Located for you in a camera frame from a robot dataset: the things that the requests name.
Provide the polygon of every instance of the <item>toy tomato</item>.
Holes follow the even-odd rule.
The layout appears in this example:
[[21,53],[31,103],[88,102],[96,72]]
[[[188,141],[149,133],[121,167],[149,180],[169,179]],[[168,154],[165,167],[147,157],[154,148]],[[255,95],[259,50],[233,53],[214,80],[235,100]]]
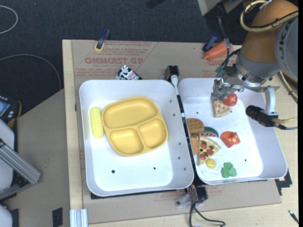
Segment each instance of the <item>toy tomato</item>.
[[237,104],[238,97],[235,93],[227,95],[227,99],[223,99],[222,102],[229,107],[235,106]]

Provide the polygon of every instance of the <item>yellow divided plate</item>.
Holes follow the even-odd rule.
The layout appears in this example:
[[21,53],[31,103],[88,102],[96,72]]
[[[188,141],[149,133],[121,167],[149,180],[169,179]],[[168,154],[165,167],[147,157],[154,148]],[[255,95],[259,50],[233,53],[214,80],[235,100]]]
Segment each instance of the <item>yellow divided plate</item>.
[[159,108],[147,97],[131,97],[109,104],[103,109],[101,120],[111,146],[123,156],[152,151],[168,138]]

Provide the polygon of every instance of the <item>white cord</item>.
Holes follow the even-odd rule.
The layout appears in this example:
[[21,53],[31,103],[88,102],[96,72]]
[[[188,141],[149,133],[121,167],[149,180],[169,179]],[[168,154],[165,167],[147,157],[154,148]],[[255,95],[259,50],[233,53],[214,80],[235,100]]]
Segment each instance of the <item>white cord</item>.
[[263,3],[263,4],[260,6],[259,10],[261,10],[261,8],[263,8],[265,5],[269,4],[271,1],[272,1],[272,0],[268,0],[267,2]]
[[16,22],[15,22],[15,24],[12,27],[10,27],[9,29],[0,32],[0,35],[1,35],[1,34],[4,34],[4,33],[8,32],[8,31],[12,30],[16,26],[16,24],[18,22],[18,14],[13,9],[11,9],[9,7],[6,7],[6,6],[0,5],[0,8],[8,9],[8,10],[12,11],[15,14],[15,16],[16,16]]
[[7,56],[7,57],[4,57],[4,58],[1,58],[0,62],[1,61],[5,61],[5,60],[10,59],[10,58],[20,57],[20,56],[29,56],[29,57],[34,57],[34,58],[38,58],[38,59],[41,59],[41,60],[45,61],[55,71],[55,73],[57,75],[57,78],[58,78],[58,82],[59,82],[59,90],[62,89],[61,79],[60,79],[60,75],[59,75],[59,72],[57,71],[57,69],[48,60],[46,60],[46,59],[44,59],[44,58],[42,58],[40,56],[32,55],[32,54],[17,54],[17,55],[11,55],[11,56]]
[[180,95],[180,94],[179,94],[179,90],[178,90],[178,77],[177,77],[176,75],[172,75],[172,76],[170,77],[170,80],[171,80],[172,85],[173,85],[174,88],[175,88],[176,94],[177,94],[177,95]]

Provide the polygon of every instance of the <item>wooden table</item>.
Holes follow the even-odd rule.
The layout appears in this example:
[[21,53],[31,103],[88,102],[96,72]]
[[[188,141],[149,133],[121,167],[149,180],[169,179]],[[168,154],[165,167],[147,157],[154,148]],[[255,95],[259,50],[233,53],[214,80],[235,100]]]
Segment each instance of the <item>wooden table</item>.
[[[175,52],[175,44],[169,43],[166,46],[172,47],[172,56]],[[196,43],[184,43],[184,58],[197,56]],[[79,161],[79,142],[78,142],[78,123],[75,112],[75,85],[73,71],[73,54],[72,41],[63,40],[63,67],[64,67],[64,91],[65,91],[65,109],[66,109],[66,133],[67,133],[67,148],[68,148],[68,172],[69,172],[69,192],[70,192],[70,208],[72,210],[80,210],[83,208],[82,186],[80,176],[80,161]],[[286,89],[282,86],[279,78],[274,76],[270,82],[273,86],[281,86],[276,91],[276,112],[279,113],[279,118],[286,119],[297,116],[297,104],[288,95]],[[282,189],[282,203],[255,206],[241,209],[228,209],[219,211],[203,212],[203,215],[209,219],[219,219],[226,223],[227,226],[242,227],[242,226],[297,226],[297,223],[292,219],[289,210],[292,210],[299,217],[299,202],[298,202],[298,131],[283,131],[276,130],[278,139],[283,149],[286,162],[288,164],[289,173],[292,179],[292,185],[289,188]],[[184,227],[188,226],[189,214],[170,215],[165,217],[143,218],[127,221],[117,221],[110,223],[93,224],[94,227],[120,227],[120,226],[173,226]],[[210,222],[201,219],[197,214],[193,215],[193,225],[212,226]]]

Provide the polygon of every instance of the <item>toy pizza slice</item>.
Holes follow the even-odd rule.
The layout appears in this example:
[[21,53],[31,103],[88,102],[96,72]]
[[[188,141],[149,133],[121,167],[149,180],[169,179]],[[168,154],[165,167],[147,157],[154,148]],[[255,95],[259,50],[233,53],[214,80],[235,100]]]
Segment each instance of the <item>toy pizza slice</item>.
[[216,153],[221,147],[217,142],[212,139],[200,136],[200,146],[199,146],[199,165],[203,164],[207,159],[209,159],[214,153]]
[[213,102],[213,111],[215,118],[225,116],[232,111],[229,106],[225,105],[220,100],[216,100],[216,101],[212,100],[212,102]]

